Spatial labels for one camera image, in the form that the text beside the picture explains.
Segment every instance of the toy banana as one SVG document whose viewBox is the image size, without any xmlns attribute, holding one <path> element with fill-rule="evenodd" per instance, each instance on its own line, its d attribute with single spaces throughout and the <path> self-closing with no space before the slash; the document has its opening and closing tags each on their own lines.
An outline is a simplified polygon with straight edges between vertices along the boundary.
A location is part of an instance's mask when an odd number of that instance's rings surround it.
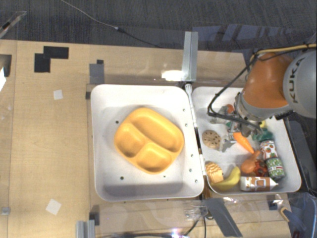
<svg viewBox="0 0 317 238">
<path fill-rule="evenodd" d="M 221 182 L 211 183 L 211 186 L 219 190 L 231 189 L 233 186 L 235 186 L 239 182 L 240 176 L 241 176 L 240 169 L 238 167 L 234 167 L 234 169 L 231 171 L 228 178 L 226 178 L 225 180 Z"/>
</svg>

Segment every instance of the white sticker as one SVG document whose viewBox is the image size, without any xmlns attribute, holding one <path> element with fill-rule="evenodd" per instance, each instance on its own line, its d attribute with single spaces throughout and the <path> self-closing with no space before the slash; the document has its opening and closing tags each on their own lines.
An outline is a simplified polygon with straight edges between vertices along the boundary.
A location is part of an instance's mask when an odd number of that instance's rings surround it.
<svg viewBox="0 0 317 238">
<path fill-rule="evenodd" d="M 57 215 L 60 207 L 61 207 L 61 203 L 58 203 L 56 200 L 51 199 L 49 204 L 46 207 L 46 210 L 54 215 Z"/>
<path fill-rule="evenodd" d="M 54 100 L 61 100 L 63 98 L 63 92 L 61 90 L 54 91 Z"/>
</svg>

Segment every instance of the carrot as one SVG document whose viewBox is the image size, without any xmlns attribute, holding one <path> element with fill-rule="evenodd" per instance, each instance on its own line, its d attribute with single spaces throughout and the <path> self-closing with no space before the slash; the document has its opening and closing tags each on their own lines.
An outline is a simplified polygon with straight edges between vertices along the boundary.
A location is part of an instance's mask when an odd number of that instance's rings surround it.
<svg viewBox="0 0 317 238">
<path fill-rule="evenodd" d="M 227 104 L 226 106 L 228 107 L 228 114 L 231 114 L 234 111 L 234 107 L 231 104 Z"/>
<path fill-rule="evenodd" d="M 249 143 L 248 139 L 242 136 L 241 132 L 234 132 L 233 138 L 237 140 L 237 142 L 243 146 L 244 149 L 249 151 L 250 153 L 254 154 L 254 149 L 252 148 L 251 144 Z"/>
</svg>

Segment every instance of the wooden table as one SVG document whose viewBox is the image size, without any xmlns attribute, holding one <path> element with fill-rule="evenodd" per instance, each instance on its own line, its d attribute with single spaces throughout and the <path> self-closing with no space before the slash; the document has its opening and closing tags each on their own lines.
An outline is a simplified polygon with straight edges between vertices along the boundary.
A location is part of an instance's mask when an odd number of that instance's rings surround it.
<svg viewBox="0 0 317 238">
<path fill-rule="evenodd" d="M 34 54 L 43 53 L 44 46 L 69 47 L 69 59 L 51 59 L 50 73 L 35 73 Z M 150 84 L 154 79 L 161 82 L 164 70 L 181 69 L 182 50 L 0 40 L 0 54 L 12 54 L 11 76 L 6 92 L 0 96 L 5 93 L 13 100 L 14 94 L 13 123 L 9 122 L 12 117 L 5 120 L 7 123 L 0 121 L 1 130 L 7 131 L 0 134 L 0 203 L 11 208 L 9 218 L 0 218 L 1 237 L 74 238 L 76 222 L 87 221 L 89 212 L 96 208 L 107 224 L 96 228 L 97 237 L 146 228 L 164 230 L 168 226 L 158 217 L 184 214 L 182 200 L 173 201 L 171 209 L 166 201 L 111 204 L 96 196 L 90 183 L 89 110 L 85 99 L 89 64 L 104 60 L 106 82 Z M 243 67 L 241 54 L 198 52 L 200 81 L 223 85 Z M 240 79 L 236 86 L 242 85 Z M 62 99 L 54 99 L 55 90 L 62 90 Z M 12 144 L 8 144 L 11 128 Z M 61 204 L 57 215 L 46 211 L 51 199 Z M 234 219 L 241 220 L 237 223 L 244 237 L 289 236 L 288 225 L 278 212 L 260 204 L 265 197 L 237 200 L 245 207 L 235 209 L 233 205 L 232 211 Z M 179 227 L 191 224 L 182 219 Z M 222 237 L 214 220 L 207 225 L 208 234 Z M 203 237 L 203 232 L 199 223 L 191 237 Z"/>
</svg>

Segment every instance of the soda can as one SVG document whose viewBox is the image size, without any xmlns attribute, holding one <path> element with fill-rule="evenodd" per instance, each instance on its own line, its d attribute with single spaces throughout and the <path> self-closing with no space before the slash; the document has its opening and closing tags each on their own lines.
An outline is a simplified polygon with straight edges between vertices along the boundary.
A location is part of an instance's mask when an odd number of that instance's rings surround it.
<svg viewBox="0 0 317 238">
<path fill-rule="evenodd" d="M 270 158 L 266 160 L 269 177 L 273 180 L 280 180 L 285 177 L 283 164 L 280 158 Z"/>
<path fill-rule="evenodd" d="M 274 141 L 265 140 L 260 144 L 260 150 L 263 155 L 264 160 L 268 160 L 270 158 L 277 158 L 277 153 L 275 149 Z"/>
</svg>

